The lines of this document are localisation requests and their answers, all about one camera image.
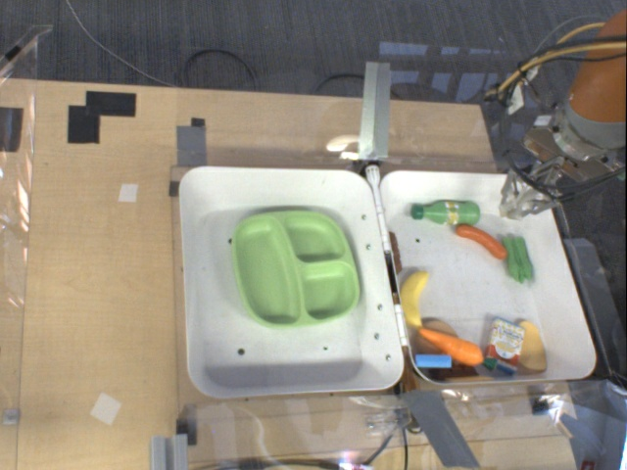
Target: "banana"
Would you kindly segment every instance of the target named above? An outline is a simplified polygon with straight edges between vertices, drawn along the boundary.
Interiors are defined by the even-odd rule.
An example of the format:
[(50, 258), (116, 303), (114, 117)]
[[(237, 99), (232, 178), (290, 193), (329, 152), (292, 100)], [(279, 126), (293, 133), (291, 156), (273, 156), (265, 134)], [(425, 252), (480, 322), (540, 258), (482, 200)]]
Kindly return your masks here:
[(401, 306), (405, 313), (405, 320), (408, 325), (422, 327), (420, 318), (420, 294), (427, 285), (429, 273), (426, 271), (415, 271), (401, 286)]

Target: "bottle cap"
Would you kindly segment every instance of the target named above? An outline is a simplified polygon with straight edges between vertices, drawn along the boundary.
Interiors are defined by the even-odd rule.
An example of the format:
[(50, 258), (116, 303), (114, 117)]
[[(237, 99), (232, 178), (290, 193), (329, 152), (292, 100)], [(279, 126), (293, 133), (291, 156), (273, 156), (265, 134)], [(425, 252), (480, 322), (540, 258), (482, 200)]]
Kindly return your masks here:
[(424, 207), (419, 206), (418, 204), (413, 204), (411, 206), (411, 217), (414, 219), (423, 219), (424, 218)]

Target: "green divided plate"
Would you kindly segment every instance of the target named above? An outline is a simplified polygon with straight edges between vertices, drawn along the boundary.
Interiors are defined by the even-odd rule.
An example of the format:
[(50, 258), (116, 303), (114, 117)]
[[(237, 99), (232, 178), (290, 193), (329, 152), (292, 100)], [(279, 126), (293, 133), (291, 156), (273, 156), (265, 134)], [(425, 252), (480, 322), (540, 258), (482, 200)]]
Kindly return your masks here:
[(360, 298), (353, 253), (338, 224), (311, 211), (242, 220), (232, 239), (244, 306), (260, 323), (295, 327), (351, 311)]

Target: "gray floor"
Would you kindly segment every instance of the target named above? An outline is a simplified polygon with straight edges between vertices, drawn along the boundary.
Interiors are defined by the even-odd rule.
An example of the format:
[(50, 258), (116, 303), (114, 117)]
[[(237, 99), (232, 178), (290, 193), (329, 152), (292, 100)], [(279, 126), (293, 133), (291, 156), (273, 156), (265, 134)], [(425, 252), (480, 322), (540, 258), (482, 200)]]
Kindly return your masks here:
[[(482, 89), (566, 20), (605, 20), (627, 7), (626, 0), (71, 1), (93, 35), (165, 83), (360, 96), (355, 75), (366, 61), (386, 61), (393, 96), (452, 102), (478, 102)], [(64, 0), (0, 0), (0, 51), (34, 24), (54, 27), (41, 44), (41, 77), (154, 84), (91, 43)], [(184, 71), (206, 48), (240, 59), (207, 53)], [(559, 84), (568, 68), (547, 75)], [(351, 76), (315, 89), (336, 73)], [(494, 109), (484, 107), (484, 114), (493, 127)], [(574, 201), (567, 212), (573, 236), (597, 245), (624, 326), (624, 182)]]

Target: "clear plastic barrier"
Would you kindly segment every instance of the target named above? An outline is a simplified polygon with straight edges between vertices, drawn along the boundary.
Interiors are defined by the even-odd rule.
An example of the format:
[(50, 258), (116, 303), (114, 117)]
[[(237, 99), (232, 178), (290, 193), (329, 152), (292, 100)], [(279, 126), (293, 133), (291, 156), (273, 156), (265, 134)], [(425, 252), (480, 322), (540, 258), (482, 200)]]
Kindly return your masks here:
[(35, 136), (37, 44), (33, 28), (0, 59), (0, 466), (16, 465)]

